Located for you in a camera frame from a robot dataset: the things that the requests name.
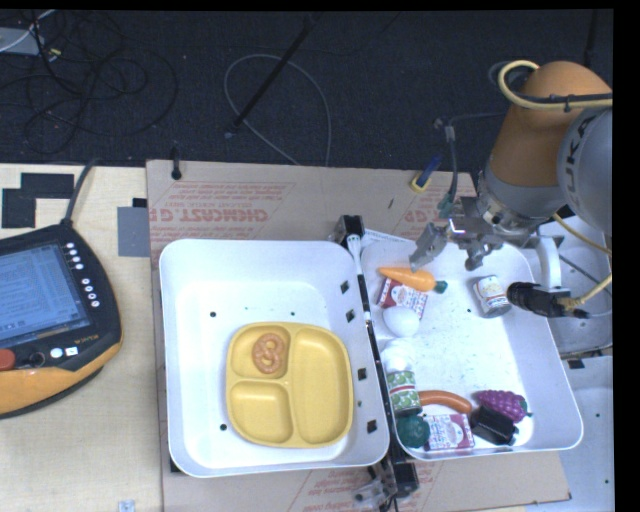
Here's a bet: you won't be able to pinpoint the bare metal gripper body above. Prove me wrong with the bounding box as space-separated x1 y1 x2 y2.
446 195 540 255

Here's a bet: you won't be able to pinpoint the orange carrot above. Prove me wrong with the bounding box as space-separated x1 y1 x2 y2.
377 266 449 295

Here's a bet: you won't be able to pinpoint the small white can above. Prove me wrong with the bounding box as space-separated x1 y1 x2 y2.
472 274 513 319

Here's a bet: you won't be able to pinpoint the red and white carton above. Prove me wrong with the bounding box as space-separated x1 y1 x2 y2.
423 412 477 454
375 277 430 322

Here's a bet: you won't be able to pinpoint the white egg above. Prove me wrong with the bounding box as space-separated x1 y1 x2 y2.
382 305 421 338

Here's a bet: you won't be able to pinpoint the thin black and white rod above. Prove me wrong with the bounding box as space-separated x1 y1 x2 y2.
346 233 403 469

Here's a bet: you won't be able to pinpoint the white plastic tray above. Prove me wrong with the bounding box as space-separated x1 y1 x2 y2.
158 238 391 479
360 233 585 462

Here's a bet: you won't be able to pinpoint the brown cardboard board red print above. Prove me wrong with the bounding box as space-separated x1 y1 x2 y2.
145 159 572 512

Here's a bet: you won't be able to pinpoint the white bottle green label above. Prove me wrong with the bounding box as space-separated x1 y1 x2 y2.
380 339 423 418

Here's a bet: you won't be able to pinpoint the orange sausage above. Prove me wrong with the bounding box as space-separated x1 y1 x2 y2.
417 389 473 415

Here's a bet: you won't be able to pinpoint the purple grapes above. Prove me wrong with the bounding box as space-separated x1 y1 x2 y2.
473 389 533 423

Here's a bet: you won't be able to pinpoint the black sandwich biscuit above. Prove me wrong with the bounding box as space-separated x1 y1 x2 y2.
469 403 519 447

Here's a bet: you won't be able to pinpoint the yellow divided plate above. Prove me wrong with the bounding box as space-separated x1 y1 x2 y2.
225 321 356 449

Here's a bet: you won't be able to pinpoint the green broccoli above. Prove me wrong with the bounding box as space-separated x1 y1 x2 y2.
395 414 432 448

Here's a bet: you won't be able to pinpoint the orange pretzel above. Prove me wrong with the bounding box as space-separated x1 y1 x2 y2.
250 332 287 375

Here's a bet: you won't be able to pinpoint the black cylinder on white bracket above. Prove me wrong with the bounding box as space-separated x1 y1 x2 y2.
506 233 574 320

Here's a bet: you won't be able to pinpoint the black block with thin wires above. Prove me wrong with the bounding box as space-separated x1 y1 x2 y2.
368 460 420 502
335 214 365 247

